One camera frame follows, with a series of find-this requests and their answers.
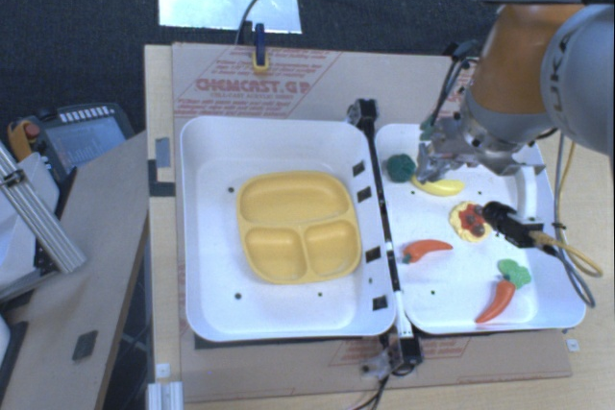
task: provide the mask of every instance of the yellow plate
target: yellow plate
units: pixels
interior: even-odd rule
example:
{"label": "yellow plate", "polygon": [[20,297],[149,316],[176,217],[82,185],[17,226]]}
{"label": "yellow plate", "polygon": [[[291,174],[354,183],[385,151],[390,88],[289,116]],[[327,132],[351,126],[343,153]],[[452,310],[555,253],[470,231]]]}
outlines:
{"label": "yellow plate", "polygon": [[237,221],[250,266],[273,283],[343,277],[360,261],[353,202],[327,173],[293,171],[246,181],[237,194]]}

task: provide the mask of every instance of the white tray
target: white tray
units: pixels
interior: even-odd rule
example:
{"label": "white tray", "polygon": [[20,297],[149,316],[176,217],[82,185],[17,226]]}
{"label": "white tray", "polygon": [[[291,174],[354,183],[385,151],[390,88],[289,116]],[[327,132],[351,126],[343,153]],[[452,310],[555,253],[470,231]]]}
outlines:
{"label": "white tray", "polygon": [[[365,136],[341,122],[203,116],[181,134],[186,267],[186,315],[211,341],[378,335],[396,307],[386,261],[380,210]],[[355,165],[364,171],[354,176]],[[236,191],[258,175],[282,171],[331,173],[347,188],[364,252],[381,257],[346,277],[279,285],[258,277],[243,252]],[[358,202],[357,192],[372,197]],[[386,297],[386,307],[374,300]]]}
{"label": "white tray", "polygon": [[[378,132],[376,142],[381,164],[397,154],[416,159],[418,126],[387,125]],[[520,162],[542,163],[537,147],[526,147],[516,157]],[[536,249],[516,248],[495,233],[478,244],[470,243],[449,225],[450,211],[461,202],[485,205],[497,201],[517,208],[515,179],[497,177],[482,166],[460,168],[447,178],[464,181],[465,189],[454,197],[434,197],[410,183],[391,181],[385,172],[382,177],[404,308],[412,323],[434,334],[566,328],[580,323],[585,305],[559,260]],[[536,189],[536,219],[545,224],[545,232],[554,235],[554,201],[545,172],[536,177]],[[421,239],[446,241],[454,249],[403,264],[403,245]],[[532,282],[514,294],[497,319],[476,325],[474,319],[490,303],[500,278],[497,262],[503,258],[526,266]]]}

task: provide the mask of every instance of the toy carrot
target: toy carrot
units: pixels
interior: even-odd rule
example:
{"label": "toy carrot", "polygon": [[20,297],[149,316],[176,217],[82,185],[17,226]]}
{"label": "toy carrot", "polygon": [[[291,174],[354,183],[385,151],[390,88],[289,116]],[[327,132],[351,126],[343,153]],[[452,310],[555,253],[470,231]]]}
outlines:
{"label": "toy carrot", "polygon": [[510,304],[514,293],[531,282],[529,270],[511,259],[500,260],[498,270],[503,275],[496,285],[496,294],[491,304],[475,319],[476,323],[486,323],[502,314]]}
{"label": "toy carrot", "polygon": [[402,261],[404,263],[415,263],[427,253],[441,252],[452,249],[453,247],[444,241],[438,241],[436,239],[423,239],[422,241],[415,241],[404,248],[404,259]]}
{"label": "toy carrot", "polygon": [[510,280],[507,280],[506,278],[500,280],[496,286],[495,298],[491,304],[489,304],[487,308],[482,311],[482,314],[475,319],[475,322],[486,323],[501,314],[510,304],[512,296],[516,290],[517,288],[515,287],[515,284]]}

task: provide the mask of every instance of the wooden table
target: wooden table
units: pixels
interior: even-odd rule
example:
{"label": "wooden table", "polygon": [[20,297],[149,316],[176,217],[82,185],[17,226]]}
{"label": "wooden table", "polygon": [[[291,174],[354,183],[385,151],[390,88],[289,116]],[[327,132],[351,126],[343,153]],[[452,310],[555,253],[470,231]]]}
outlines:
{"label": "wooden table", "polygon": [[[168,46],[150,46],[145,51],[148,158],[156,158],[157,139],[170,136],[173,148],[172,51]],[[425,84],[439,85],[446,62],[431,74]],[[430,98],[433,87],[426,90]],[[428,99],[425,108],[432,105]],[[557,139],[541,142],[548,170],[554,170]],[[172,182],[173,153],[168,165],[158,169],[155,178]],[[178,329],[178,277],[175,202],[168,197],[150,200],[152,281],[154,299],[154,359],[168,364],[169,374],[159,374],[158,382],[182,378]],[[615,321],[613,287],[613,180],[604,156],[578,148],[562,204],[563,221],[571,244],[583,248],[604,268],[602,279],[588,282],[598,307],[588,310],[585,320],[564,335],[579,350],[569,353],[572,377],[526,381],[466,384],[448,387],[395,389],[384,392],[381,409],[510,409],[523,408],[615,408]],[[367,392],[256,398],[207,403],[187,403],[189,410],[248,409],[342,409],[353,408],[371,396]]]}
{"label": "wooden table", "polygon": [[[61,223],[87,262],[4,314],[28,325],[3,410],[103,407],[145,250],[145,144],[141,133],[79,169]],[[81,358],[80,338],[92,342]]]}

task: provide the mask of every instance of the red pepper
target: red pepper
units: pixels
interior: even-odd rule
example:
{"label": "red pepper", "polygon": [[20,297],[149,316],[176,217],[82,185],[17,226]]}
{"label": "red pepper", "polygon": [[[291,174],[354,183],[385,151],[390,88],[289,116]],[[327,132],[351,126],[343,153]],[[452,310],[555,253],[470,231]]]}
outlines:
{"label": "red pepper", "polygon": [[431,252],[441,252],[444,250],[452,250],[453,247],[444,241],[436,239],[423,239],[407,245],[404,248],[404,263],[414,263],[420,260],[425,254]]}

